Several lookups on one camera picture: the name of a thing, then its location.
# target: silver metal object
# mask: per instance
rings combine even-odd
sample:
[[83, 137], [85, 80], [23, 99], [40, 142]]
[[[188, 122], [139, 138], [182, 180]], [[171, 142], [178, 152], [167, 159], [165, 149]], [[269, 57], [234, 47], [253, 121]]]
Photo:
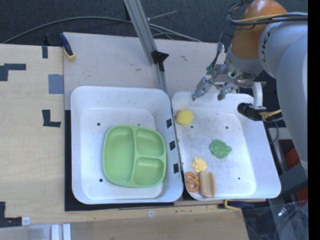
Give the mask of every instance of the silver metal object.
[[130, 15], [134, 29], [139, 37], [142, 48], [150, 65], [155, 64], [157, 67], [159, 88], [168, 92], [165, 72], [161, 70], [159, 63], [153, 60], [152, 52], [157, 51], [154, 37], [152, 36], [148, 18], [145, 15], [140, 0], [123, 0], [125, 7]]

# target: black connector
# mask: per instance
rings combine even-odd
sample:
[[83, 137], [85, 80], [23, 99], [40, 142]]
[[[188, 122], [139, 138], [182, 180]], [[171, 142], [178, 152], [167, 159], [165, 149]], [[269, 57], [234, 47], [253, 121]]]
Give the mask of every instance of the black connector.
[[240, 103], [237, 107], [237, 110], [241, 115], [251, 120], [254, 120], [254, 121], [262, 120], [262, 116], [259, 113], [262, 112], [263, 110], [254, 109], [253, 107], [251, 107], [251, 104], [249, 103]]

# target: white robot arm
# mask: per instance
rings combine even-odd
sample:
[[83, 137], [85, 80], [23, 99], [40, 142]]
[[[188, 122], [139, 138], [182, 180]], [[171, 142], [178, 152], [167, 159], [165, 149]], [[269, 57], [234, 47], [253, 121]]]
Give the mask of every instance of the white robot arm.
[[[240, 20], [232, 12], [249, 4]], [[207, 67], [192, 93], [192, 99], [205, 94], [213, 85], [218, 100], [238, 87], [252, 88], [254, 104], [239, 104], [238, 111], [253, 120], [261, 120], [262, 86], [255, 82], [263, 70], [276, 79], [278, 101], [292, 142], [304, 167], [308, 164], [308, 14], [288, 13], [274, 0], [242, 0], [226, 11], [227, 21], [237, 26], [224, 64], [215, 64], [222, 51], [217, 46], [215, 60]]]

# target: green plate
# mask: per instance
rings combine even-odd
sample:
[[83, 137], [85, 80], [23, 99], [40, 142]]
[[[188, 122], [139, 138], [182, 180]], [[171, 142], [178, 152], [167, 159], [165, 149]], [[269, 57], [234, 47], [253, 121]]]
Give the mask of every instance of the green plate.
[[104, 138], [103, 172], [120, 186], [150, 188], [165, 177], [167, 151], [164, 138], [153, 129], [121, 124]]

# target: brown pretzel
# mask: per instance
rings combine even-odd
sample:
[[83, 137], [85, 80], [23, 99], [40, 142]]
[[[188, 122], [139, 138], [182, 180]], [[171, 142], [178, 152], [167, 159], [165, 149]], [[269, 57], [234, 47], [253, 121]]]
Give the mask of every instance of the brown pretzel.
[[185, 173], [185, 181], [186, 181], [186, 187], [189, 192], [194, 193], [199, 190], [199, 187], [200, 187], [199, 176], [197, 176], [192, 171], [187, 171]]

